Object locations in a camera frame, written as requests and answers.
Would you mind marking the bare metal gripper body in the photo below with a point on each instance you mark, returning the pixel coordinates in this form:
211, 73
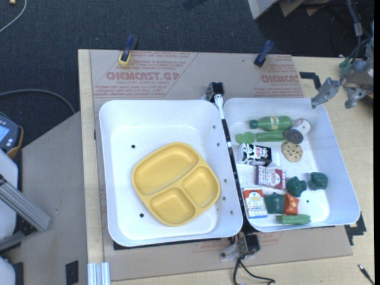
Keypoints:
360, 77

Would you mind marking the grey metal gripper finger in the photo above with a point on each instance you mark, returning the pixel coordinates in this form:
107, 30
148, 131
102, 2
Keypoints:
355, 94
326, 89

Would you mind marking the white can red print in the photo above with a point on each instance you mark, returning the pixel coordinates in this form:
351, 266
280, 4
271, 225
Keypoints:
298, 131

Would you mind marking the green bottle yellow label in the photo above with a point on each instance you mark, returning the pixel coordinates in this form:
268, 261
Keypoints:
271, 123

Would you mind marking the white plastic tray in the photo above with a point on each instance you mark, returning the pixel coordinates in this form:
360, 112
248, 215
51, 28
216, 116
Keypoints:
335, 159
124, 171

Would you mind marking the beige chocolate chip biscuit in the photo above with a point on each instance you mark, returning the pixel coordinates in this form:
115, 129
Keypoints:
292, 151

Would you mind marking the dark green cucumber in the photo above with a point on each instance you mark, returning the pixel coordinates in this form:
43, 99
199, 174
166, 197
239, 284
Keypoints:
270, 136

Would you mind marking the dark green broccoli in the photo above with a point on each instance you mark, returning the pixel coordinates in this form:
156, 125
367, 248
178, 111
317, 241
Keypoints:
296, 186
318, 181

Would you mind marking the light green leafy vegetable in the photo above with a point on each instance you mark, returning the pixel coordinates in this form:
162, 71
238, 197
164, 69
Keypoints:
245, 137

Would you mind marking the cow print milk carton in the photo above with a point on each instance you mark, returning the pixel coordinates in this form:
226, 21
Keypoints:
255, 154

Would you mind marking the red and white packet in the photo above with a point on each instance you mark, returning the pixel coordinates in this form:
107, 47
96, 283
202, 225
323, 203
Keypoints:
270, 177

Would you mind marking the thin black and white rod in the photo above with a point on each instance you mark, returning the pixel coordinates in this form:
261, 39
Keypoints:
228, 135

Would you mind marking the red cube yellow star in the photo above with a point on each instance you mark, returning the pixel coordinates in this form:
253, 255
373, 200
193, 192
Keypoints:
291, 204

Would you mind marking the dark green bell pepper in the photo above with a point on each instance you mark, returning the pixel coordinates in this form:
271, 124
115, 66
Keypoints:
274, 203

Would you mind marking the green pea pod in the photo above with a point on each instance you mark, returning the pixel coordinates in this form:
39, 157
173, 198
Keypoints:
293, 219

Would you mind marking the orange and white carton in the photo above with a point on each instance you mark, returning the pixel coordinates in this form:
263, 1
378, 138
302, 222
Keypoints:
254, 203

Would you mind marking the brown cardboard board red print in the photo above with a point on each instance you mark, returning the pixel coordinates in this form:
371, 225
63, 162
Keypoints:
190, 70

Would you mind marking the yellow divided plate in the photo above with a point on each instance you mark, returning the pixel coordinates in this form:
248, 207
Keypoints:
166, 168

